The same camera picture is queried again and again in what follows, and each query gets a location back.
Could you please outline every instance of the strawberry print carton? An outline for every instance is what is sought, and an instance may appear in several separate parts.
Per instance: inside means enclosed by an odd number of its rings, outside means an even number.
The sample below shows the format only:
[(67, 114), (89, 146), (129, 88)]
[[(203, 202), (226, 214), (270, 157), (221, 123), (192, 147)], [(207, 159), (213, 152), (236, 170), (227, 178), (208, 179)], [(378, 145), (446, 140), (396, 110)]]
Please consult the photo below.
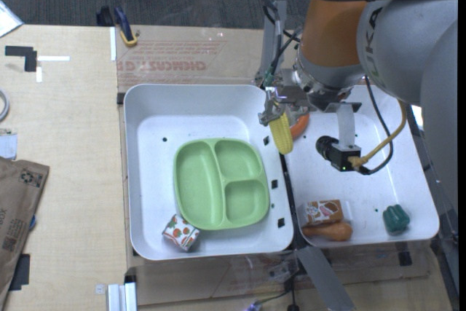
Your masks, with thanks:
[(162, 234), (179, 248), (188, 251), (197, 237), (199, 230), (178, 214), (172, 216)]

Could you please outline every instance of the cardboard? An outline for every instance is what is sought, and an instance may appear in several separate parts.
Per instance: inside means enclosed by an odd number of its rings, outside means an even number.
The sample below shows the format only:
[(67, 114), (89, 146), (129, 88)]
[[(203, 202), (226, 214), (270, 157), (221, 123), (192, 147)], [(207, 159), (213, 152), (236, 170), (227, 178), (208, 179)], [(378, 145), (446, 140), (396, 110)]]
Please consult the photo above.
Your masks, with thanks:
[(0, 310), (39, 204), (49, 167), (0, 157)]

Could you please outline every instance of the green plate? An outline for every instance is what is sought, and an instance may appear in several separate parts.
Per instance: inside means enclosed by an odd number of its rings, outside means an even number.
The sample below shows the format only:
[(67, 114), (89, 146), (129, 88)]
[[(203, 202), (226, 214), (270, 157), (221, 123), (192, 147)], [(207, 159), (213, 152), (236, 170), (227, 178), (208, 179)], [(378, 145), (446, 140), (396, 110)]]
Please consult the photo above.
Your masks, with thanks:
[(269, 210), (261, 157), (245, 141), (209, 138), (185, 143), (175, 155), (174, 181), (181, 214), (198, 229), (247, 226)]

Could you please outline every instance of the white plastic tray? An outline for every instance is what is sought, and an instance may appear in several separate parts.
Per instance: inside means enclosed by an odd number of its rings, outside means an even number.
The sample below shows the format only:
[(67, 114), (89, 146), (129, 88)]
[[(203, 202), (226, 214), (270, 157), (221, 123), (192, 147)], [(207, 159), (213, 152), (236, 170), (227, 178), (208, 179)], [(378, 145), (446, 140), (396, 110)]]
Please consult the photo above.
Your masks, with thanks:
[[(393, 132), (401, 121), (398, 102), (374, 87), (379, 110)], [(355, 114), (355, 144), (361, 155), (369, 153), (386, 138), (370, 101), (366, 86), (355, 86), (347, 102), (363, 105)], [(336, 114), (311, 113), (309, 124), (285, 156), (293, 186), (296, 207), (304, 201), (346, 200), (351, 207), (353, 234), (349, 241), (334, 242), (315, 236), (307, 241), (321, 248), (376, 244), (388, 241), (428, 240), (438, 232), (437, 210), (424, 176), (416, 147), (406, 123), (393, 141), (394, 154), (388, 165), (371, 176), (356, 172), (340, 172), (317, 153), (315, 143), (322, 135), (338, 138)], [(372, 169), (388, 155), (384, 147), (366, 167)], [(401, 235), (387, 234), (382, 218), (389, 205), (400, 204), (411, 223)]]
[[(125, 96), (130, 236), (134, 249), (149, 260), (273, 253), (293, 238), (288, 195), (268, 127), (258, 122), (265, 94), (251, 85), (140, 84)], [(269, 144), (264, 138), (269, 136)], [(184, 143), (201, 138), (237, 138), (261, 155), (269, 185), (268, 214), (237, 229), (202, 231), (190, 252), (164, 239), (175, 212), (173, 160)], [(273, 180), (277, 188), (272, 188)], [(283, 219), (285, 225), (278, 221)]]

